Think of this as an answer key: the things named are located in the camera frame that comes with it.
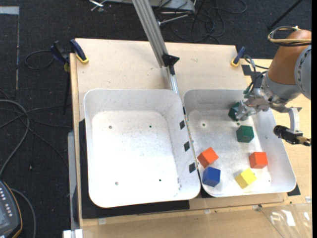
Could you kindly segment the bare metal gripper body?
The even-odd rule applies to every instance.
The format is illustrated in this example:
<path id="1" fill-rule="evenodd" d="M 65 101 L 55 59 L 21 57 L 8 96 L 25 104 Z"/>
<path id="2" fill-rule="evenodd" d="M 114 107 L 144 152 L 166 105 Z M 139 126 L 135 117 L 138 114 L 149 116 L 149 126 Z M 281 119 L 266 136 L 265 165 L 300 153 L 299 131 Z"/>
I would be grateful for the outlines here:
<path id="1" fill-rule="evenodd" d="M 263 97 L 260 88 L 254 88 L 244 96 L 244 110 L 246 112 L 266 112 L 269 110 L 269 103 Z"/>

